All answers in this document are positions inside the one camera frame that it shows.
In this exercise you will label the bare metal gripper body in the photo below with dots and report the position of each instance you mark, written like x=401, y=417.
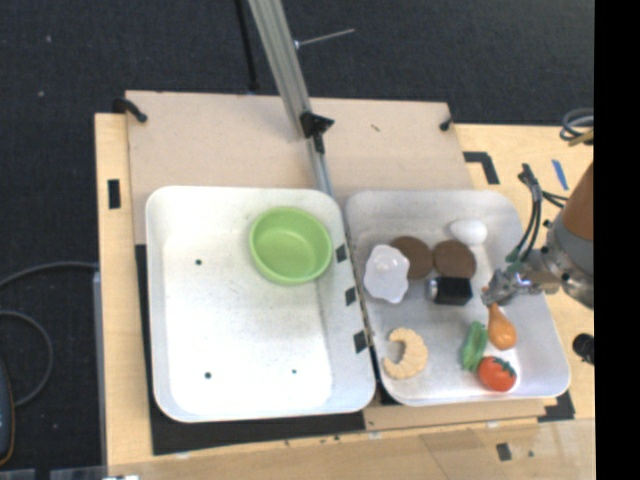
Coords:
x=545, y=274

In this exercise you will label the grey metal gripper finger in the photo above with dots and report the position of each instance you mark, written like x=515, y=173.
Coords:
x=507, y=280
x=491, y=293

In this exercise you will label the small black can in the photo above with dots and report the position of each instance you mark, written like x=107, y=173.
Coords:
x=452, y=291

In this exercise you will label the orange chicken drumstick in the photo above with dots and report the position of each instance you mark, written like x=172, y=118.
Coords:
x=501, y=330

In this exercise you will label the brown round biscuit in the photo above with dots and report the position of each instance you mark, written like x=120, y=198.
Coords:
x=415, y=258
x=454, y=259

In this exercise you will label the white plastic tray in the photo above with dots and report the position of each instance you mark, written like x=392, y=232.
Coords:
x=440, y=328
x=240, y=328

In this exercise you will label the red tomato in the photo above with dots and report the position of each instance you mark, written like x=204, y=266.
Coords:
x=496, y=374

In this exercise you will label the beige croissant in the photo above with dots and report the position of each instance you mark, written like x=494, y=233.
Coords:
x=414, y=355

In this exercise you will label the white ruffled lump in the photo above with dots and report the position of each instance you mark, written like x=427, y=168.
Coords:
x=386, y=275

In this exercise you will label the green bowl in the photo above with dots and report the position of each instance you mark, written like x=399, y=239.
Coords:
x=291, y=247

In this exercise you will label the brown cardboard board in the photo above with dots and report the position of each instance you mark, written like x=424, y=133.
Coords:
x=225, y=143

